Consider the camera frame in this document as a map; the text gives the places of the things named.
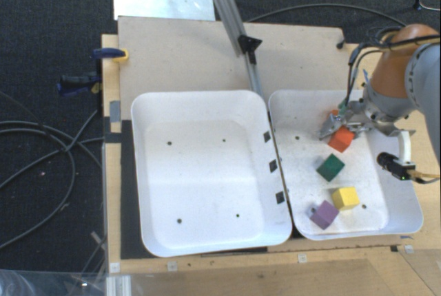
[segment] purple block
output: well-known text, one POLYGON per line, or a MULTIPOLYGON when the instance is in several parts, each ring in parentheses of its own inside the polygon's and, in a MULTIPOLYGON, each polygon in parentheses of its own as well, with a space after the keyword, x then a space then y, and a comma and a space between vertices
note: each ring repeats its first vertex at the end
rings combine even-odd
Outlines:
POLYGON ((337 215, 338 209, 327 200, 324 200, 311 216, 311 220, 325 230, 329 225, 332 224, 337 215))

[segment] black clamp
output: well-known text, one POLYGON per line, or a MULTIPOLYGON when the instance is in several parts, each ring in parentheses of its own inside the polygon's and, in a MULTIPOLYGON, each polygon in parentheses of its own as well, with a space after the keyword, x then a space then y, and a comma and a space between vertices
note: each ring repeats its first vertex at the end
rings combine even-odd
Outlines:
POLYGON ((262 43, 260 39, 251 38, 247 35, 240 35, 238 38, 238 42, 240 45, 240 48, 244 54, 248 53, 249 62, 253 65, 256 65, 256 55, 254 52, 256 51, 257 47, 262 43))

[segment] wooden table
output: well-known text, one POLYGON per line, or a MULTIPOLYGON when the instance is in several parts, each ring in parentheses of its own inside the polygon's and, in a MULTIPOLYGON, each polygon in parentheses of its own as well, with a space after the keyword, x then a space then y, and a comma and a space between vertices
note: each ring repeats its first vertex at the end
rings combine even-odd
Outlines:
MULTIPOLYGON (((347 59, 355 45, 336 49, 343 39, 341 30, 245 27, 250 36, 263 39, 256 54, 266 101, 277 89, 345 87, 347 59)), ((106 118, 110 104, 120 101, 120 118, 130 119, 133 98, 144 92, 247 89, 245 65, 233 54, 219 22, 122 17, 119 35, 103 35, 102 46, 127 48, 130 53, 125 64, 103 60, 106 118)), ((369 73, 378 60, 375 54, 370 56, 363 63, 369 73)), ((418 169, 439 172, 423 116, 414 113, 399 125, 417 130, 412 137, 412 158, 418 169)), ((107 122, 107 127, 110 133, 121 132, 120 121, 107 122)), ((269 247, 266 253, 122 260, 120 162, 121 144, 107 141, 107 267, 113 275, 131 274, 133 290, 137 285, 144 295, 441 295, 439 182, 415 184, 424 225, 405 238, 296 239, 269 247)))

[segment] green block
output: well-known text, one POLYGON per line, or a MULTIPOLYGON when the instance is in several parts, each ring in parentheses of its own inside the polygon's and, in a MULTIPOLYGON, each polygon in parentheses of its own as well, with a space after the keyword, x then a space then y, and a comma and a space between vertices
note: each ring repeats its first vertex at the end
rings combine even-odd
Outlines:
POLYGON ((338 173, 343 169, 344 162, 338 159, 335 155, 331 154, 328 158, 319 166, 317 172, 327 181, 331 182, 338 173))

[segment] yellow block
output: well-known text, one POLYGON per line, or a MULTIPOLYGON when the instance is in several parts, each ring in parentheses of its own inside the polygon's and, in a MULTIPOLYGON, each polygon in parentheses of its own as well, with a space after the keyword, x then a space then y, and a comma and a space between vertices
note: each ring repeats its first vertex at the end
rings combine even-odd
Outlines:
POLYGON ((341 189, 337 189, 332 194, 332 200, 334 206, 340 211, 352 209, 360 204, 355 187, 342 187, 341 189))

